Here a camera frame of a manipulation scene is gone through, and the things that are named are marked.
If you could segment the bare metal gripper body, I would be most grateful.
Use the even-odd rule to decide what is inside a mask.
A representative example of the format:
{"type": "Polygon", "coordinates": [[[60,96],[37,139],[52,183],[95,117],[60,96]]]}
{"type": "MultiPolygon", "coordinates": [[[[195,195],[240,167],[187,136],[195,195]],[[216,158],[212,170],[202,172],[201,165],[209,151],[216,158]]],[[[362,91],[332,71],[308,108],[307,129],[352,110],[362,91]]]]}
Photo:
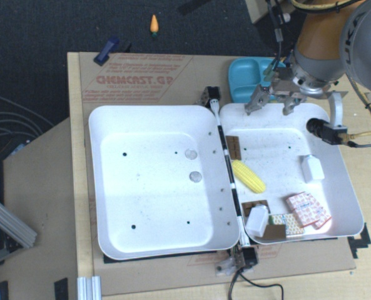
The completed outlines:
{"type": "Polygon", "coordinates": [[[317,78],[301,67],[278,67],[268,74],[270,92],[276,96],[326,99],[331,80],[317,78]]]}

